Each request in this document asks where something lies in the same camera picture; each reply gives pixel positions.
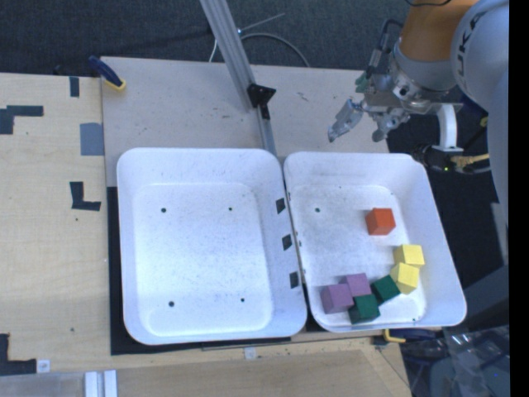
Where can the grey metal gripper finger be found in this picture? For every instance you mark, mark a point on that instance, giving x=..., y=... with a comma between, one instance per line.
x=345, y=120
x=386, y=124

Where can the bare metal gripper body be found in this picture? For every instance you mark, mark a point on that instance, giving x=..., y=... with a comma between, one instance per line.
x=396, y=95

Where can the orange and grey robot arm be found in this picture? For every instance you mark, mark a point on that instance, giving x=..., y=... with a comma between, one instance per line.
x=475, y=48

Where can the orange cube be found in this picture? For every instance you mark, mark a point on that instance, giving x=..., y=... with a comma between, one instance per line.
x=379, y=221

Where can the white plastic tray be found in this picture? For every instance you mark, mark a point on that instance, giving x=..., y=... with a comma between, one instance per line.
x=198, y=254
x=339, y=238

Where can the yellow cube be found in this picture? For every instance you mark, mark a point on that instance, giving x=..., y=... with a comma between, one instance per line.
x=406, y=277
x=410, y=254

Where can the purple cube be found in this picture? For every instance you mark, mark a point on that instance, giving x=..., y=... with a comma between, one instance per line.
x=358, y=283
x=336, y=299

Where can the green cube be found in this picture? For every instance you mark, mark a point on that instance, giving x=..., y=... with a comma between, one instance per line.
x=364, y=309
x=386, y=289

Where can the black cylinder on white bracket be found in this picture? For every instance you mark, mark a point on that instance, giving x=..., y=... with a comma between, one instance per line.
x=448, y=130

